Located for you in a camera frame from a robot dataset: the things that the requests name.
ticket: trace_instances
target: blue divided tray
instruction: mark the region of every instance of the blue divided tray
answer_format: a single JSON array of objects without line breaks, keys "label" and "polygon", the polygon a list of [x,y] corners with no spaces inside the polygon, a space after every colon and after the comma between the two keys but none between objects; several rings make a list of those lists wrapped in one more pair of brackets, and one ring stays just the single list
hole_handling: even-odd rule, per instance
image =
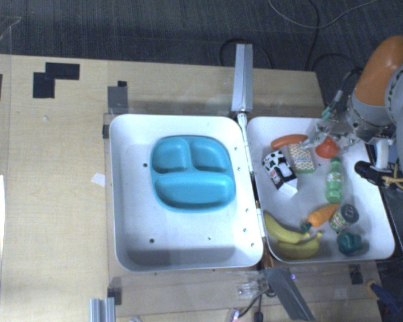
[{"label": "blue divided tray", "polygon": [[211,211],[227,206],[236,195],[230,156],[213,138],[159,140],[152,149],[150,172],[155,196],[166,208]]}]

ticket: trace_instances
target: sink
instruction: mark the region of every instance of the sink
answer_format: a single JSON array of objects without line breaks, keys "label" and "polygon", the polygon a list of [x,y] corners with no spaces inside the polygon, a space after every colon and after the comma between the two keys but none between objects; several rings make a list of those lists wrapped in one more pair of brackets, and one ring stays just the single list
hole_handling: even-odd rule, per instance
[{"label": "sink", "polygon": [[261,259],[247,156],[233,120],[120,115],[109,138],[115,252],[125,269],[245,268]]}]

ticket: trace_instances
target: wooden surface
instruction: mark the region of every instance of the wooden surface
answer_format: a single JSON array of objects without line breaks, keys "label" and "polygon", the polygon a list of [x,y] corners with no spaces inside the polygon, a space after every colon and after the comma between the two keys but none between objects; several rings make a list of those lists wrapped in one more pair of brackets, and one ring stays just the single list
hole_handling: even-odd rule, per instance
[{"label": "wooden surface", "polygon": [[[79,63],[81,77],[57,80],[55,99],[33,99],[33,72],[44,72],[47,61]],[[89,300],[106,296],[106,194],[91,179],[95,173],[105,174],[101,128],[107,112],[107,86],[127,81],[132,107],[146,112],[158,113],[169,105],[176,113],[209,113],[226,110],[232,73],[232,68],[11,57],[0,321],[88,321]],[[314,73],[256,70],[254,97],[255,110],[260,113],[270,109],[275,115],[315,116],[322,110]],[[373,264],[367,266],[362,268],[363,275],[375,278]],[[296,283],[319,321],[338,317],[341,321],[380,321],[377,305],[364,287],[351,286],[346,265],[294,271]],[[226,281],[227,275],[219,272],[209,278],[221,286],[217,278]],[[187,290],[185,276],[190,281],[193,278],[192,291]],[[232,280],[225,286],[226,294],[212,292],[208,281],[197,282],[188,274],[182,274],[180,280],[174,277],[162,287],[158,280],[153,283],[139,288],[138,279],[130,279],[133,293],[126,299],[130,307],[136,306],[134,302],[143,305],[119,321],[143,313],[144,322],[223,322],[229,307],[224,305],[227,296],[237,300]],[[198,308],[200,300],[210,302],[212,297],[217,303],[211,309],[188,312]],[[173,311],[170,307],[182,299],[188,304],[179,313],[158,315],[159,311]],[[236,302],[239,307],[247,303]],[[288,321],[277,298],[266,299],[264,304],[268,306],[265,321]]]}]

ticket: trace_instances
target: yellow banana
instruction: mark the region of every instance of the yellow banana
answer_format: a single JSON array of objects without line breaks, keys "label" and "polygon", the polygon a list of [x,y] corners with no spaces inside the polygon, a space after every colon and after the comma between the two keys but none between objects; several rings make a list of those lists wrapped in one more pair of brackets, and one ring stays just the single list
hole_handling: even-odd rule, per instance
[{"label": "yellow banana", "polygon": [[309,237],[309,233],[298,233],[284,228],[268,213],[264,212],[264,222],[267,232],[279,241],[289,244],[296,244],[305,237]]},{"label": "yellow banana", "polygon": [[322,233],[317,233],[313,239],[300,244],[278,242],[277,249],[279,250],[279,254],[287,259],[298,260],[311,258],[320,249],[321,236]]}]

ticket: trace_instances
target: sausage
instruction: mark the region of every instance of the sausage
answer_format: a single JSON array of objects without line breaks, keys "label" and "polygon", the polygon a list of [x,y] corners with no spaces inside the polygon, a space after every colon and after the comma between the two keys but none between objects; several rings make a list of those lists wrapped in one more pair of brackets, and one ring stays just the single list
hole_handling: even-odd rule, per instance
[{"label": "sausage", "polygon": [[308,136],[306,135],[298,135],[298,134],[286,135],[272,141],[270,143],[270,146],[273,150],[278,150],[279,148],[288,146],[289,144],[296,144],[303,142],[307,138]]}]

